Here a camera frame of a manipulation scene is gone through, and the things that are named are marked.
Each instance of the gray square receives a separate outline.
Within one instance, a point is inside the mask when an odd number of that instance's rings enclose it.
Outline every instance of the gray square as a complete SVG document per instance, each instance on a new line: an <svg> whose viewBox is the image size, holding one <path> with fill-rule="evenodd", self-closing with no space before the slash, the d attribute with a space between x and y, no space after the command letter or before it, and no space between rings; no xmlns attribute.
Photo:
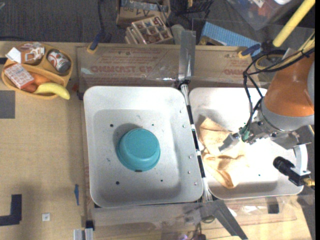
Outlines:
<svg viewBox="0 0 320 240"><path fill-rule="evenodd" d="M0 90L0 119L16 118L16 92Z"/></svg>

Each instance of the clear plastic container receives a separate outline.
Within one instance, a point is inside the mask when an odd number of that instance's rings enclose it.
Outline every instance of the clear plastic container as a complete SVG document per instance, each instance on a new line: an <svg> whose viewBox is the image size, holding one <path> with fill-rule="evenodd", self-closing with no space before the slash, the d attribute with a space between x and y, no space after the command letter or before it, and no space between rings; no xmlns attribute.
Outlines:
<svg viewBox="0 0 320 240"><path fill-rule="evenodd" d="M278 21L304 0L227 0L254 30Z"/></svg>

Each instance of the small white square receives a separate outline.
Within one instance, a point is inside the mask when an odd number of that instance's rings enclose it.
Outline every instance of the small white square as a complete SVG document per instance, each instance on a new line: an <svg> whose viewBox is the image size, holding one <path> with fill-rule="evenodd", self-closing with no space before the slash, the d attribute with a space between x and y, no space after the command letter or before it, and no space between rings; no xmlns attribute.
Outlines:
<svg viewBox="0 0 320 240"><path fill-rule="evenodd" d="M42 213L42 221L43 222L48 222L50 221L50 213L47 212L47 213Z"/></svg>

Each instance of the yellow pole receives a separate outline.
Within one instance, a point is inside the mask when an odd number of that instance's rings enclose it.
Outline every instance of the yellow pole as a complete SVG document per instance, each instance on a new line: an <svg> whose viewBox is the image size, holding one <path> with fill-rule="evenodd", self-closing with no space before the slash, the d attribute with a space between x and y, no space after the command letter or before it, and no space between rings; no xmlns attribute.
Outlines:
<svg viewBox="0 0 320 240"><path fill-rule="evenodd" d="M275 47L280 47L288 36L294 31L296 26L301 22L301 20L306 16L310 9L315 5L316 0L304 0L296 12L292 15L289 21L285 24L280 33L273 40L273 45Z"/></svg>

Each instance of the transparent plastic sheet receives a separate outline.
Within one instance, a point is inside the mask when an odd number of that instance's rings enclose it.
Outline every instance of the transparent plastic sheet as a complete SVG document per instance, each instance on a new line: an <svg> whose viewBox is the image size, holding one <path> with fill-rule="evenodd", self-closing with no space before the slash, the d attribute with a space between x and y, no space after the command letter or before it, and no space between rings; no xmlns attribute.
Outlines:
<svg viewBox="0 0 320 240"><path fill-rule="evenodd" d="M205 47L195 50L192 87L242 86L242 72L251 58L240 59L240 48ZM101 44L91 54L77 49L79 91L92 86L174 86L178 79L179 45ZM230 68L236 74L230 74Z"/></svg>
<svg viewBox="0 0 320 240"><path fill-rule="evenodd" d="M142 205L124 208L91 209L95 221L95 236L99 237L150 237L178 240L190 239L199 223L202 232L209 236L222 223L214 216L215 202L194 202L161 205ZM240 226L259 225L297 220L295 209L299 204L294 197L266 197L224 201ZM216 235L228 237L224 230Z"/></svg>
<svg viewBox="0 0 320 240"><path fill-rule="evenodd" d="M314 28L292 27L292 33L285 39L280 47L272 47L272 41L283 29L283 25L267 24L260 30L254 30L245 21L228 21L215 19L192 19L192 30L196 31L196 42L198 45L230 45L236 43L239 47L247 44L260 44L261 49L257 50L252 58L261 55L261 52L280 50L285 52L291 48L297 51L308 38L315 32ZM273 63L273 59L266 61L264 66ZM260 73L257 75L262 86L267 86L272 80L274 73Z"/></svg>

